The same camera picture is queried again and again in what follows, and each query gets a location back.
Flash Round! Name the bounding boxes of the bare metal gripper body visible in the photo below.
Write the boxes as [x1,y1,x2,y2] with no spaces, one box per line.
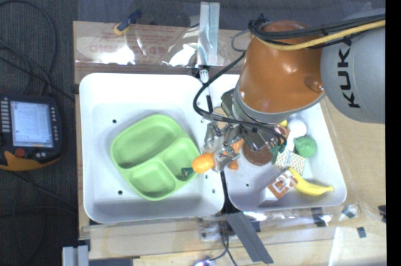
[220,90,284,153]

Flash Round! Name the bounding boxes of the orange carrot with green top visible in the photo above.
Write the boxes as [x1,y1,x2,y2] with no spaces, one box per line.
[180,151,217,178]

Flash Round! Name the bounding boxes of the orange toy food piece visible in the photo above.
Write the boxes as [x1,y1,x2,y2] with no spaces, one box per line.
[226,138,246,171]

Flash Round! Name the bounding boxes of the brown round biscuit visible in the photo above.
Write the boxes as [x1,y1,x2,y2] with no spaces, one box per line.
[243,141,274,167]

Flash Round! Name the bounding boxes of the white egg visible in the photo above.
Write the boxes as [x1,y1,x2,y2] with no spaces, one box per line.
[287,118,308,139]

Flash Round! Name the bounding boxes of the white patterned packet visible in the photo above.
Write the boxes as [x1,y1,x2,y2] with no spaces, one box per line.
[274,150,307,176]

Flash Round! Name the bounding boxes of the green round toy food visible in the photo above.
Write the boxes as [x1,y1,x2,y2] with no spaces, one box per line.
[294,135,318,158]

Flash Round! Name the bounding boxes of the brown and white carton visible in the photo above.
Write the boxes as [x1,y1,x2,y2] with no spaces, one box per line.
[265,168,299,200]

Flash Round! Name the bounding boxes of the green divided plate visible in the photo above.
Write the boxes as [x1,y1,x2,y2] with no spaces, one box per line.
[109,113,202,202]

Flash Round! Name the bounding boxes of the white plastic tray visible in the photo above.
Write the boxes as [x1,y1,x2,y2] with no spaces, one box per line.
[78,71,226,225]
[207,73,348,213]

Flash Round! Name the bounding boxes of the yellow banana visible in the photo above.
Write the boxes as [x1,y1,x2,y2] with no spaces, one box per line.
[288,166,335,197]

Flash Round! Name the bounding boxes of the brown cardboard board, red print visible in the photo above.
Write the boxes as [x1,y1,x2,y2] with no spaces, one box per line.
[72,20,387,260]

